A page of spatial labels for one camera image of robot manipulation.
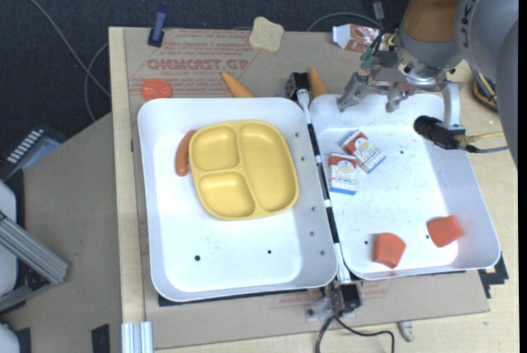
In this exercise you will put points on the thin black and white rod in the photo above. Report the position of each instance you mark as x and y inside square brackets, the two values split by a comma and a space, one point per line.
[322, 174]

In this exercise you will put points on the brown cardboard board, red print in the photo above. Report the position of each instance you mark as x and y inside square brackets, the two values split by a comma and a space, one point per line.
[247, 322]

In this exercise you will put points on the orange sausage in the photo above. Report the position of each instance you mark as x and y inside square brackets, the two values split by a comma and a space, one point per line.
[181, 162]

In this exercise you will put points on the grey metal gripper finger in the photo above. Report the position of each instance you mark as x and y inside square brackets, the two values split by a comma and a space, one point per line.
[394, 98]
[353, 92]

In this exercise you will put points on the white plastic tray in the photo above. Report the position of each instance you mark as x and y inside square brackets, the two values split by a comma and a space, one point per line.
[230, 256]
[403, 203]

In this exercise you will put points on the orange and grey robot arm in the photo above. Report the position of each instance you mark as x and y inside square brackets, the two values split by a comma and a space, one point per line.
[486, 14]

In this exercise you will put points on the yellow divided plate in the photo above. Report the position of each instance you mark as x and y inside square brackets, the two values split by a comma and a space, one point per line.
[243, 170]

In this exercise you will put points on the white and orange small carton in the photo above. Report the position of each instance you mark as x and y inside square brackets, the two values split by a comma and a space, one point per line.
[364, 151]
[343, 174]

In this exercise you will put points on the orange round disc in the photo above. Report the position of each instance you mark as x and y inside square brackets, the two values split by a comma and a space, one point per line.
[156, 89]

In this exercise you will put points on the black cylinder on white bracket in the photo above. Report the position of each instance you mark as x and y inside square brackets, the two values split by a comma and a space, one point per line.
[440, 133]

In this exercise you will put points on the beige bread slice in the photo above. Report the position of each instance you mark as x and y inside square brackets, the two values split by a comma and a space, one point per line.
[266, 35]

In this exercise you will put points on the orange wedge-shaped piece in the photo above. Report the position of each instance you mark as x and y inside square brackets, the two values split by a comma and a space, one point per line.
[444, 231]
[388, 249]

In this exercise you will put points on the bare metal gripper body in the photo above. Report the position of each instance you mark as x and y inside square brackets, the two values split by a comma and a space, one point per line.
[424, 80]

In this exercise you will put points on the white and orange gabled carton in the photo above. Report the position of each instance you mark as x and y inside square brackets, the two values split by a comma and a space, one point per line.
[354, 36]

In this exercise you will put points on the orange carrot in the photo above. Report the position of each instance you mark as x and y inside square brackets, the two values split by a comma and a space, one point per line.
[318, 84]
[235, 87]

